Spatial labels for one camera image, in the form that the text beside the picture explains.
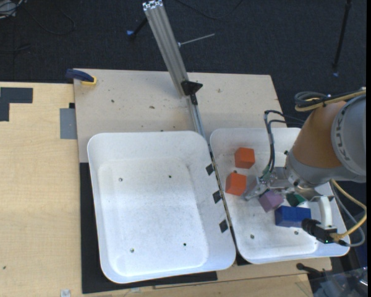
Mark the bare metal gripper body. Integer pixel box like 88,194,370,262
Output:
258,166,321,202

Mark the pale wood board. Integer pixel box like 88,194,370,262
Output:
72,69,333,290

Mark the green cube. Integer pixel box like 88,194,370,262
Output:
285,192,307,208

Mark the purple cube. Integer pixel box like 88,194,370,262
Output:
258,190,285,213

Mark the orange cube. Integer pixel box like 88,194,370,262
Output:
224,171,248,197
234,147,256,170

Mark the blue cube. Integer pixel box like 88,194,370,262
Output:
274,205,299,229
296,206,312,222

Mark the white plastic tray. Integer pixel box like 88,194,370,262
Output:
86,130,237,285
209,127,351,265

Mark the black cylinder on white bracket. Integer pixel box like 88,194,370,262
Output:
301,194,339,245

